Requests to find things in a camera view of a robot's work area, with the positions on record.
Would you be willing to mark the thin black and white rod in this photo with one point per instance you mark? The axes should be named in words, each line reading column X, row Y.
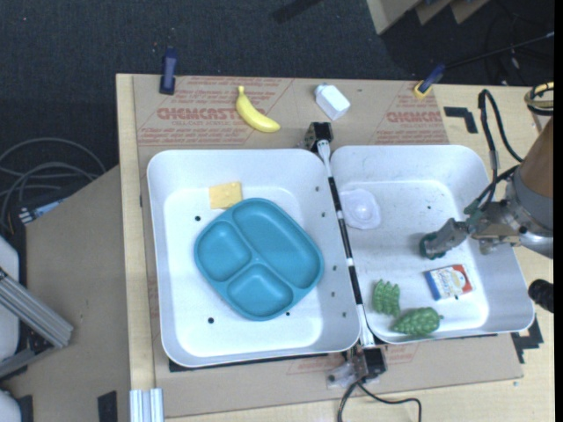
column 342, row 231

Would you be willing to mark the black cylinder on white bracket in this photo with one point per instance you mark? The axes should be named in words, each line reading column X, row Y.
column 542, row 293

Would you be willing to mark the yellow cheese slice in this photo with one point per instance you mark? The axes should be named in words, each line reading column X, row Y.
column 224, row 194

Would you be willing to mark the green grapes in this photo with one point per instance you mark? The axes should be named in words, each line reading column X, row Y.
column 417, row 322

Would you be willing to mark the white plastic tray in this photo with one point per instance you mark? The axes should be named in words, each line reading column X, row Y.
column 440, row 178
column 184, row 323

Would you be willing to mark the blue divided plate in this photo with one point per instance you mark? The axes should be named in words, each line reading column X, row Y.
column 264, row 235

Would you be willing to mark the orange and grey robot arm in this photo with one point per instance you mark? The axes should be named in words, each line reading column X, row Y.
column 537, row 178

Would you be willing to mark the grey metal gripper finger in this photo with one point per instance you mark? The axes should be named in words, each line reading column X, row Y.
column 453, row 226
column 435, row 243

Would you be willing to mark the yellow banana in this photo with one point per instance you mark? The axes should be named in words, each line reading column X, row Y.
column 255, row 118

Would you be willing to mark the brown cardboard board red print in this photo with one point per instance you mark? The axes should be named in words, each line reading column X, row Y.
column 264, row 389

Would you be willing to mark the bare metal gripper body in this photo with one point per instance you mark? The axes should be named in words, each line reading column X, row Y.
column 499, row 227

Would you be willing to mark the green ridged lettuce piece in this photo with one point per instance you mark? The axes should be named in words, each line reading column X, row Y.
column 386, row 298

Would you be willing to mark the white blue red carton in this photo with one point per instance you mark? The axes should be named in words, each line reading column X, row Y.
column 449, row 282

